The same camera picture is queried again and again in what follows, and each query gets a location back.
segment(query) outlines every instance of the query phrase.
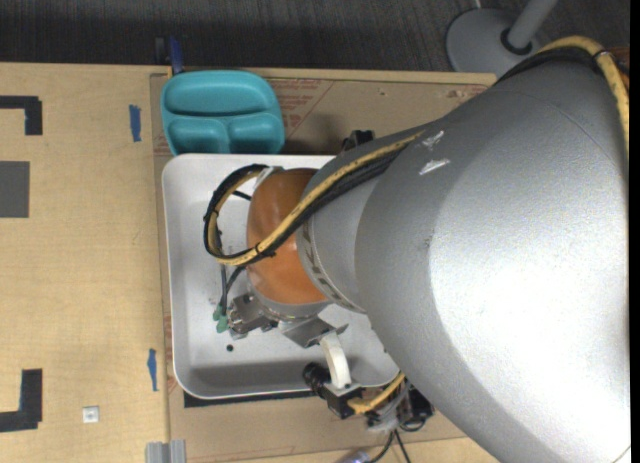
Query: black corner marker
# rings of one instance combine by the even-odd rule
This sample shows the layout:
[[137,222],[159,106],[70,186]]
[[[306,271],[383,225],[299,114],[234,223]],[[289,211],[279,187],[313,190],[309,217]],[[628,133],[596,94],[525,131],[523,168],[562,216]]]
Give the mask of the black corner marker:
[[38,97],[0,95],[0,109],[24,109],[25,136],[42,136],[42,101]]
[[42,422],[42,369],[22,371],[17,411],[0,413],[0,433],[38,429]]

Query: small white square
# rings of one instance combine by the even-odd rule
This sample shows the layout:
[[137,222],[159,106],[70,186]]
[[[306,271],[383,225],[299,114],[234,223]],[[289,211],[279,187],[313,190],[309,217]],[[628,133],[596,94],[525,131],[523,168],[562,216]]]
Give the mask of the small white square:
[[100,421],[99,406],[85,406],[82,408],[82,422],[85,424],[93,424]]

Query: gray square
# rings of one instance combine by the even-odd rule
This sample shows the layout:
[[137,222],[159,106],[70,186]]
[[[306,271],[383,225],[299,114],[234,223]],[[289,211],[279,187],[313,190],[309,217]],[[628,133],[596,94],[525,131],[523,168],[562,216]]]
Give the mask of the gray square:
[[29,217],[29,162],[0,161],[0,218]]

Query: gray metal stand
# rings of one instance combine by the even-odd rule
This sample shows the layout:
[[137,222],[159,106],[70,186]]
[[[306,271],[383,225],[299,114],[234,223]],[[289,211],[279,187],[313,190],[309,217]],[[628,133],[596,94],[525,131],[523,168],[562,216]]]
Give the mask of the gray metal stand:
[[460,72],[493,72],[498,77],[535,53],[535,34],[558,0],[530,0],[519,17],[493,9],[460,15],[447,32],[447,54]]

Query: yellow cable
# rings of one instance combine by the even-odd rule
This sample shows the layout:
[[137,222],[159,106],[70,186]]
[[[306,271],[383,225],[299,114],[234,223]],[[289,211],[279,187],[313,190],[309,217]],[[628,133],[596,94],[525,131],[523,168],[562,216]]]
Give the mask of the yellow cable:
[[622,77],[620,76],[620,71],[618,70],[618,66],[613,59],[613,56],[611,56],[611,54],[608,53],[598,42],[585,36],[568,36],[566,38],[561,38],[560,40],[556,40],[555,42],[551,42],[549,45],[544,46],[539,52],[559,49],[561,47],[578,47],[580,49],[584,49],[591,54],[591,56],[595,57],[596,63],[600,67],[600,70],[602,70],[607,83],[609,83],[611,93],[613,93],[613,96],[616,98],[627,159],[629,159],[629,94]]
[[[338,169],[336,172],[329,175],[329,177],[327,177],[315,188],[313,188],[311,192],[307,196],[305,196],[300,201],[300,203],[298,203],[298,205],[294,207],[294,209],[287,215],[287,217],[285,217],[285,219],[282,220],[280,225],[278,225],[278,227],[271,234],[269,234],[266,238],[260,241],[254,248],[248,249],[245,253],[237,257],[216,256],[216,260],[221,264],[225,264],[229,266],[241,266],[241,265],[247,264],[251,259],[258,256],[265,249],[267,249],[278,237],[280,237],[280,235],[282,235],[289,227],[291,227],[291,225],[293,225],[293,223],[298,219],[298,217],[303,213],[303,211],[309,205],[311,205],[316,199],[318,199],[320,196],[326,193],[329,190],[329,188],[331,188],[331,186],[333,186],[336,182],[342,179],[345,175],[362,168],[363,166],[367,165],[372,161],[375,161],[376,159],[379,159],[380,157],[384,157],[385,155],[392,154],[394,152],[397,152],[398,150],[405,148],[407,145],[409,145],[409,143],[416,140],[421,134],[422,134],[422,131],[416,134],[413,134],[412,136],[409,136],[407,138],[391,143],[385,147],[374,150],[369,154],[363,155],[362,157],[359,157],[351,161],[349,164],[343,166],[342,168]],[[250,178],[252,178],[251,175],[244,177],[241,183],[246,182]],[[229,196],[233,193],[233,191],[237,189],[237,187],[234,186],[233,189],[227,191],[224,197],[221,198],[221,200],[216,205],[214,212],[211,214],[207,240],[208,240],[209,246],[211,248],[214,248],[215,250],[218,250],[218,253],[220,254],[222,254],[222,251],[221,251],[221,248],[218,248],[218,245],[216,244],[215,236],[214,236],[214,227],[216,225],[218,212],[220,212],[220,208],[222,207],[222,204],[226,202],[227,198],[229,198]]]
[[402,385],[402,383],[404,383],[404,378],[405,375],[400,372],[391,382],[391,384],[374,398],[365,400],[361,399],[360,397],[354,397],[353,399],[349,399],[347,401],[347,404],[351,406],[356,414],[367,413],[368,411],[375,409],[376,406],[378,406],[382,401],[389,397],[391,393],[400,385]]

